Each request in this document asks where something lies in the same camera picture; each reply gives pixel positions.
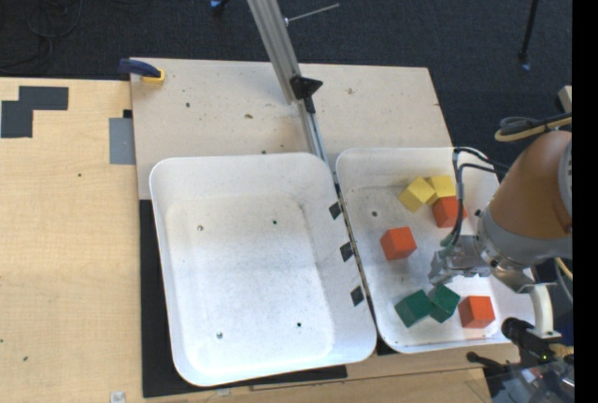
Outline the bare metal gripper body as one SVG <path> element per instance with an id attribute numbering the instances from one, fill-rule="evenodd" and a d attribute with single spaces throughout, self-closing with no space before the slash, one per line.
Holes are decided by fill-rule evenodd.
<path id="1" fill-rule="evenodd" d="M 467 271 L 470 277 L 501 278 L 503 257 L 494 243 L 481 235 L 461 236 L 442 251 L 447 261 L 449 276 L 454 272 Z"/>

